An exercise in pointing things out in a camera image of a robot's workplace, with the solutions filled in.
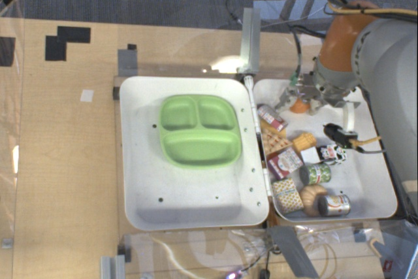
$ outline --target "wooden table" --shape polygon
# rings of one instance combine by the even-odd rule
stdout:
[[[90,27],[91,42],[68,43],[67,61],[45,61],[45,36],[57,35],[59,25]],[[241,34],[41,20],[25,20],[24,27],[13,278],[96,279],[100,277],[100,257],[115,256],[120,237],[138,232],[129,224],[124,225],[124,213],[118,211],[121,188],[112,97],[114,77],[118,74],[118,49],[137,45],[139,72],[143,75],[204,76],[202,70],[218,57],[239,55]],[[309,70],[319,45],[311,38],[303,38],[302,43],[304,67]],[[263,33],[258,78],[288,78],[295,66],[291,36]],[[83,90],[94,91],[91,102],[80,101]],[[211,234],[212,242],[208,243],[214,243],[211,247],[216,250],[223,243],[224,232]],[[344,251],[346,257],[355,257],[355,246],[352,250]],[[155,278],[171,278],[168,273],[174,270],[167,267],[168,255],[165,257],[159,260],[165,266],[155,268],[161,270]],[[324,262],[320,258],[314,263],[319,272]],[[343,264],[347,273],[353,273],[352,277],[357,273],[360,278],[359,273],[364,274],[368,265],[369,273],[376,275],[369,278],[380,278],[376,260],[370,252],[363,252],[357,271],[349,269],[350,262]],[[140,277],[135,266],[127,271],[127,278]],[[213,270],[198,269],[197,263],[193,266],[195,275],[217,277]],[[282,256],[276,256],[270,268],[281,273],[280,278],[293,277]],[[180,271],[176,278],[188,278],[181,275],[185,274]]]

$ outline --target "food package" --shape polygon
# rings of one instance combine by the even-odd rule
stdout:
[[[302,210],[302,199],[292,178],[273,183],[273,194],[282,214]]]
[[[293,148],[298,154],[303,150],[316,146],[316,138],[311,133],[302,133],[292,142]]]
[[[279,135],[283,139],[286,138],[286,128],[281,130],[281,131],[278,131],[276,128],[271,126],[266,120],[264,120],[262,118],[260,118],[260,126],[261,126],[261,130],[266,129],[266,130],[271,131],[275,135]]]
[[[261,131],[261,139],[263,140],[263,147],[266,155],[270,155],[272,152],[283,150],[292,145],[291,141],[284,139],[265,128]]]
[[[317,197],[327,195],[327,190],[321,185],[308,185],[300,191],[300,198],[304,206],[303,213],[308,216],[319,216]]]
[[[287,122],[283,120],[278,114],[268,105],[261,105],[258,110],[258,115],[260,118],[264,119],[272,127],[281,131],[286,128]]]
[[[301,166],[303,166],[303,162],[292,148],[287,148],[267,158],[267,167],[278,180],[284,179]]]
[[[312,147],[300,152],[305,164],[327,162],[329,165],[341,164],[347,159],[347,152],[336,144]]]

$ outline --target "cracker box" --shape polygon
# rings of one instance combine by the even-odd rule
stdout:
[[[273,194],[282,214],[302,210],[303,203],[292,178],[273,183]]]
[[[288,148],[279,154],[274,154],[267,159],[267,167],[278,179],[284,179],[293,171],[303,166],[303,162],[292,148]]]

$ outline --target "small box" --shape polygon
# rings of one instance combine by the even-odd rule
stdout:
[[[315,147],[302,150],[300,152],[300,155],[302,156],[302,159],[305,165],[318,164],[321,162],[321,158],[319,158],[318,151],[316,150]]]
[[[284,179],[301,166],[303,166],[303,162],[292,148],[268,158],[267,161],[268,169],[278,180]]]
[[[273,193],[282,214],[296,212],[304,208],[292,178],[273,183]]]

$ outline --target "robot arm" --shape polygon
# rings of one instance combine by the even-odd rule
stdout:
[[[337,16],[312,76],[322,100],[335,107],[355,86],[368,92],[387,155],[418,212],[417,24]]]

